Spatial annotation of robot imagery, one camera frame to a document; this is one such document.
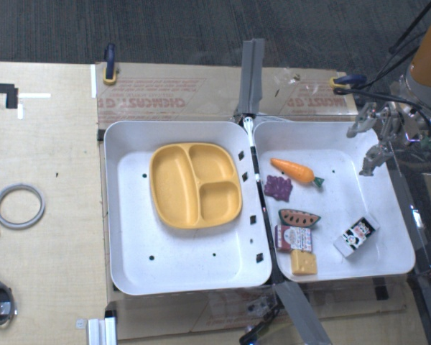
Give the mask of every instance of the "black cable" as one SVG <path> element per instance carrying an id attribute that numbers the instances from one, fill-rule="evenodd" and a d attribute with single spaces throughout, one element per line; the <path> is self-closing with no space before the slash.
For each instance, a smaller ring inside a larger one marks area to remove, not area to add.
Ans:
<path id="1" fill-rule="evenodd" d="M 373 79 L 371 82 L 364 84 L 361 87 L 353 87 L 355 89 L 364 89 L 367 87 L 371 87 L 375 82 L 379 81 L 380 79 L 382 79 L 384 76 L 388 75 L 390 72 L 392 72 L 394 69 L 396 69 L 398 66 L 400 66 L 405 60 L 407 60 L 408 58 L 410 58 L 411 56 L 413 56 L 413 54 L 416 53 L 416 51 L 418 50 L 419 46 L 416 46 L 415 49 L 410 50 L 406 55 L 404 55 L 401 59 L 399 59 L 395 64 L 393 64 L 391 67 L 389 67 L 388 69 L 386 69 L 384 72 L 379 72 L 379 74 L 377 74 L 376 78 Z"/>
<path id="2" fill-rule="evenodd" d="M 257 340 L 259 332 L 278 316 L 281 309 L 283 309 L 283 305 L 281 303 L 276 304 L 267 314 L 264 315 L 263 321 L 255 325 L 255 327 L 239 339 L 240 345 L 252 345 Z"/>
<path id="3" fill-rule="evenodd" d="M 397 51 L 391 55 L 383 64 L 383 66 L 380 68 L 380 70 L 378 71 L 378 73 L 375 75 L 375 78 L 373 80 L 371 80 L 368 83 L 365 83 L 363 86 L 354 86 L 353 88 L 357 88 L 357 89 L 363 89 L 363 88 L 367 88 L 367 87 L 372 87 L 372 85 L 379 81 L 380 79 L 382 79 L 385 75 L 387 75 L 388 73 L 390 73 L 391 71 L 393 71 L 395 68 L 397 68 L 397 66 L 399 66 L 401 63 L 403 63 L 406 58 L 403 57 L 402 59 L 400 59 L 399 61 L 397 61 L 395 64 L 393 64 L 393 66 L 391 66 L 390 68 L 386 69 L 385 68 L 388 66 L 388 64 L 396 57 L 396 55 L 398 55 L 407 45 L 409 45 L 410 43 L 414 42 L 415 40 L 419 39 L 421 36 L 424 36 L 426 34 L 426 31 L 423 31 L 419 34 L 417 34 L 415 37 L 411 38 L 409 41 L 405 42 L 401 47 L 399 47 L 397 49 Z"/>
<path id="4" fill-rule="evenodd" d="M 404 34 L 396 41 L 396 43 L 391 46 L 388 51 L 390 54 L 397 51 L 398 46 L 401 44 L 402 41 L 405 40 L 405 37 L 409 35 L 409 33 L 414 29 L 414 27 L 418 24 L 418 22 L 428 13 L 428 11 L 431 9 L 431 1 L 427 4 L 427 6 L 420 12 L 417 18 L 414 19 L 414 21 L 409 25 L 407 30 L 404 32 Z"/>
<path id="5" fill-rule="evenodd" d="M 431 118 L 428 117 L 424 113 L 424 111 L 422 110 L 423 108 L 418 103 L 406 100 L 406 99 L 401 98 L 401 97 L 393 96 L 393 95 L 386 95 L 386 94 L 382 94 L 382 93 L 370 93 L 370 92 L 362 91 L 362 90 L 358 90 L 358 89 L 348 89 L 348 88 L 335 87 L 333 89 L 333 92 L 336 95 L 356 94 L 356 95 L 360 95 L 360 96 L 367 96 L 367 97 L 371 97 L 371 98 L 376 98 L 378 100 L 383 100 L 386 102 L 392 101 L 392 102 L 399 102 L 401 104 L 410 105 L 425 120 L 425 122 L 428 126 L 428 130 L 429 130 L 428 135 L 431 136 Z"/>

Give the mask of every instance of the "toy carrot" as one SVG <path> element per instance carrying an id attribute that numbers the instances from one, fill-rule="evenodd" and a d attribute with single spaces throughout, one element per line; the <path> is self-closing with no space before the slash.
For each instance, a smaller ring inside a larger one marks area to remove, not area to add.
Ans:
<path id="1" fill-rule="evenodd" d="M 270 163 L 287 176 L 301 183 L 314 182 L 318 187 L 324 183 L 324 179 L 315 177 L 313 170 L 308 166 L 300 165 L 292 161 L 280 160 L 278 158 L 271 158 Z"/>

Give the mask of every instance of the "yellow clamp handle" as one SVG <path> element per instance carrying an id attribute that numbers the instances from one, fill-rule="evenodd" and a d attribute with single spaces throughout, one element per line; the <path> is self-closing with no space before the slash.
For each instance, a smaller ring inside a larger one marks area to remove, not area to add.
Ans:
<path id="1" fill-rule="evenodd" d="M 329 86 L 334 89 L 335 87 L 339 87 L 339 88 L 350 88 L 350 86 L 348 84 L 336 84 L 334 83 L 334 79 L 337 79 L 338 77 L 332 77 L 329 79 Z"/>
<path id="2" fill-rule="evenodd" d="M 106 84 L 107 86 L 111 86 L 112 84 L 116 83 L 116 70 L 113 70 L 113 76 L 112 79 L 107 79 L 107 68 L 103 69 L 103 75 L 102 75 L 102 81 L 104 84 Z"/>

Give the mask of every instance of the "wooden table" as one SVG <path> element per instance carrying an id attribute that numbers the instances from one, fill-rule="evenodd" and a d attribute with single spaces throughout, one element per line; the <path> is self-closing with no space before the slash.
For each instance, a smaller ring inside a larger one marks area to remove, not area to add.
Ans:
<path id="1" fill-rule="evenodd" d="M 0 344 L 86 344 L 85 321 L 107 304 L 97 102 L 90 65 L 0 63 L 0 83 L 19 93 L 24 118 L 0 94 L 0 189 L 30 183 L 46 201 L 43 218 L 21 231 L 0 226 L 0 279 L 12 288 L 18 315 L 0 328 Z M 28 192 L 6 197 L 1 211 L 25 221 L 38 209 Z M 323 325 L 335 344 L 426 344 L 407 284 L 406 308 Z M 293 328 L 290 338 L 300 344 Z M 125 341 L 125 344 L 237 344 L 243 329 Z"/>

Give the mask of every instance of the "dark floor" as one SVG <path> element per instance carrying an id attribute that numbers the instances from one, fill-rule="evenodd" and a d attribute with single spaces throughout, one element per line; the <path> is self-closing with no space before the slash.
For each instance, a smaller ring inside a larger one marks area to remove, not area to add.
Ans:
<path id="1" fill-rule="evenodd" d="M 240 65 L 242 42 L 265 38 L 264 66 L 371 77 L 429 1 L 0 0 L 0 61 L 94 63 L 112 42 L 123 62 Z"/>

